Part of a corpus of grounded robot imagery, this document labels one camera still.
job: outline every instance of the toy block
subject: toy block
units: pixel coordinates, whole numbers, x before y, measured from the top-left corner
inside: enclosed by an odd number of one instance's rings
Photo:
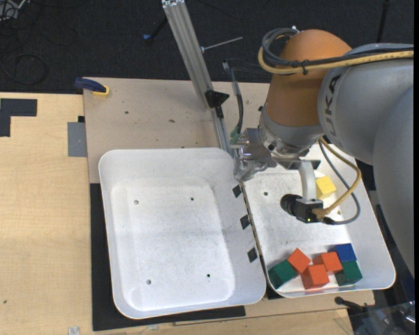
[[[350,260],[357,260],[357,257],[355,256],[354,248],[352,247],[352,244],[350,243],[337,244],[336,246],[332,247],[330,250],[337,252],[340,262],[348,262]]]
[[[310,258],[307,257],[299,248],[296,248],[292,254],[288,256],[287,260],[292,265],[294,270],[300,274],[304,272],[310,264]]]
[[[337,252],[321,253],[313,261],[315,265],[324,265],[327,272],[337,273],[343,269]]]
[[[284,260],[271,268],[268,271],[268,276],[275,289],[278,289],[285,282],[294,279],[297,274],[291,264],[287,260]]]
[[[328,272],[324,265],[309,265],[301,274],[301,279],[305,289],[320,288],[329,283]]]
[[[335,274],[338,285],[353,285],[363,278],[362,272],[355,260],[341,262],[341,265],[343,266],[343,270]]]
[[[331,196],[337,188],[330,179],[329,176],[319,177],[315,180],[316,185],[316,198],[319,200],[324,200]]]

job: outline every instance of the orange block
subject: orange block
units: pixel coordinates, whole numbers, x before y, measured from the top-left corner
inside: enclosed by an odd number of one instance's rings
[[[287,261],[292,265],[295,271],[302,273],[310,264],[310,258],[307,257],[299,248],[296,248],[291,255],[288,256]]]
[[[337,252],[321,253],[317,258],[314,259],[314,264],[324,265],[326,270],[331,271],[332,273],[338,273],[343,269]]]
[[[329,283],[328,272],[324,265],[309,265],[301,274],[301,279],[305,289],[320,288]]]

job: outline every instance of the black bracket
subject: black bracket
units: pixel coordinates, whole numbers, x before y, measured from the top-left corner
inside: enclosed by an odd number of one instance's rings
[[[216,110],[216,115],[219,118],[223,118],[222,104],[225,102],[230,95],[227,93],[216,92],[208,90],[205,92],[205,97],[207,99],[208,105],[210,108]]]

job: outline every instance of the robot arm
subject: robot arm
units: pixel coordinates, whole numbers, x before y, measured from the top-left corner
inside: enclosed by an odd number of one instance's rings
[[[288,40],[276,57],[267,46],[278,37]],[[304,195],[284,196],[281,206],[301,221],[313,221],[314,209],[323,206],[311,192],[311,168],[319,161],[304,156],[325,135],[346,154],[373,165],[385,219],[414,275],[413,46],[351,49],[326,31],[277,29],[264,37],[259,62],[273,73],[272,81],[258,128],[240,138],[235,176],[246,181],[276,164],[299,170]]]

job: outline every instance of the wooden table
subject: wooden table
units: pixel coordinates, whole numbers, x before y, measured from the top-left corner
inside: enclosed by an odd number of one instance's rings
[[[141,84],[147,89],[165,86],[155,81]],[[190,88],[186,82],[182,87]],[[227,90],[229,84],[217,87]],[[0,93],[0,98],[38,101],[36,117],[11,117],[10,137],[0,137],[0,334],[64,335],[69,329],[80,335],[150,330],[162,334],[282,334],[285,330],[317,335],[351,331],[347,311],[333,302],[334,295],[317,295],[264,298],[246,306],[244,318],[233,320],[94,332],[89,163],[87,158],[68,156],[67,139],[67,123],[84,115],[84,96]],[[227,104],[227,110],[235,114],[234,105]],[[86,127],[93,127],[87,113]],[[374,296],[371,290],[348,292],[348,300],[370,305]]]

